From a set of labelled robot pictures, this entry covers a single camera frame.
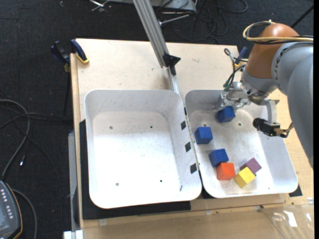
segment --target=wooden table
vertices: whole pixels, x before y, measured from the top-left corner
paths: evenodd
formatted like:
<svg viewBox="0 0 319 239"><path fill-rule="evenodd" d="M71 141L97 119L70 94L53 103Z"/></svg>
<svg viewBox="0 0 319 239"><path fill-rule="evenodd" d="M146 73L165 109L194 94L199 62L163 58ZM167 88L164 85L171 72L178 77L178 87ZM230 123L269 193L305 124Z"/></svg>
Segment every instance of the wooden table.
<svg viewBox="0 0 319 239"><path fill-rule="evenodd" d="M86 65L71 54L71 82L78 187L79 229L85 239L106 238L313 238L313 223L304 214L314 215L314 172L294 131L285 143L296 171L302 196L289 194L259 195L228 199L192 200L191 211L108 218L82 219L79 122L84 116L84 97L93 89L150 90L170 89L167 70L160 68L149 42L77 39L90 62ZM228 48L238 55L236 46L167 43L171 55L180 57L176 65L180 95L194 89L222 89L232 72ZM291 122L287 97L278 90L278 122L287 128ZM272 224L274 213L293 213L298 227L287 220Z"/></svg>

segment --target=plastic container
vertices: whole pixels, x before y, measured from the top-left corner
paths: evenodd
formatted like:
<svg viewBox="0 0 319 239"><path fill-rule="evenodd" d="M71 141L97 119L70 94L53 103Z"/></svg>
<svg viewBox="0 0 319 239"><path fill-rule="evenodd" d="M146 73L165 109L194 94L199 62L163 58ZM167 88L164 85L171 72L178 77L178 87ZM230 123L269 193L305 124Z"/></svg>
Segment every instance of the plastic container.
<svg viewBox="0 0 319 239"><path fill-rule="evenodd" d="M181 97L93 90L85 97L89 194L100 208L189 201L201 193Z"/></svg>
<svg viewBox="0 0 319 239"><path fill-rule="evenodd" d="M195 144L203 186L215 198L291 193L298 187L298 179L282 138L268 137L253 127L255 118L267 120L265 106L250 104L240 108L236 117L220 123L214 111L222 90L192 90L185 96L185 106L191 130L200 126L211 127L214 139L209 144ZM261 165L256 179L240 188L234 180L217 179L209 154L225 149L229 162L234 163L236 174L251 158Z"/></svg>

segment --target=floor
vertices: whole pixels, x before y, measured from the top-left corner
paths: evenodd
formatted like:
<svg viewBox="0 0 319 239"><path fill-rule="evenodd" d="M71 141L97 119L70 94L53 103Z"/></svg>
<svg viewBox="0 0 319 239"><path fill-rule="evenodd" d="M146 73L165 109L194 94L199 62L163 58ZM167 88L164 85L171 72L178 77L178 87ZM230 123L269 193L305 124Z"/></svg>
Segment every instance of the floor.
<svg viewBox="0 0 319 239"><path fill-rule="evenodd" d="M272 20L293 26L300 35L314 34L314 0L198 0L196 13L165 24L167 42L206 43L247 47L243 30L252 23ZM68 73L50 53L55 41L67 52L73 38L144 40L147 35L131 4L109 2L95 10L89 0L0 0L0 172L23 141L30 118L30 133L2 177L23 192L37 214L37 238L58 239L71 230L68 134L73 129L72 104L65 100ZM155 8L161 21L180 14ZM23 233L33 238L34 219L25 199L21 207Z"/></svg>

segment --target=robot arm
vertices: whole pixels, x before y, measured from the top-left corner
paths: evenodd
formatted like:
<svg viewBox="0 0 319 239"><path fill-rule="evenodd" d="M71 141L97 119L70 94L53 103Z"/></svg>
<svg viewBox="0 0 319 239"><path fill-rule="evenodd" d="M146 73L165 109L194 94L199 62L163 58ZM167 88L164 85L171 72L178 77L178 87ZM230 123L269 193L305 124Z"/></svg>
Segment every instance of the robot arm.
<svg viewBox="0 0 319 239"><path fill-rule="evenodd" d="M258 37L248 36L252 27L263 24L268 26ZM231 83L215 110L228 105L234 110L250 103L266 105L268 121L257 118L254 127L269 136L287 137L292 126L280 129L276 102L268 99L278 88L287 95L293 127L313 168L313 38L299 36L289 26L271 21L250 25L243 36L255 45L243 68L241 81Z"/></svg>

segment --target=cube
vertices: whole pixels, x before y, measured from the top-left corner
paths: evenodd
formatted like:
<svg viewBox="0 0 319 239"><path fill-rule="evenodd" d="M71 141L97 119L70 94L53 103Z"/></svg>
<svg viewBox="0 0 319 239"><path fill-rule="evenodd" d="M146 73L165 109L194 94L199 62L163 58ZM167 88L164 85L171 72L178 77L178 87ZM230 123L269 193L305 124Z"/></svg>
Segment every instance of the cube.
<svg viewBox="0 0 319 239"><path fill-rule="evenodd" d="M218 180L231 180L232 178L235 177L236 173L235 173L235 167L234 167L234 163L225 163L222 162L220 163L217 168L217 179Z"/></svg>
<svg viewBox="0 0 319 239"><path fill-rule="evenodd" d="M213 139L209 126L200 126L195 132L197 144L208 144Z"/></svg>
<svg viewBox="0 0 319 239"><path fill-rule="evenodd" d="M233 108L231 106L227 106L226 108L220 110L217 113L217 118L220 123L230 122L233 118L235 118Z"/></svg>
<svg viewBox="0 0 319 239"><path fill-rule="evenodd" d="M221 162L229 160L225 149L216 149L209 154L209 160L213 167L218 166Z"/></svg>
<svg viewBox="0 0 319 239"><path fill-rule="evenodd" d="M254 174L262 168L254 157L239 167L239 169L243 170L245 167L248 167Z"/></svg>
<svg viewBox="0 0 319 239"><path fill-rule="evenodd" d="M243 188L255 178L256 175L248 167L245 167L243 170L239 171L238 174L236 174L234 180L239 187Z"/></svg>

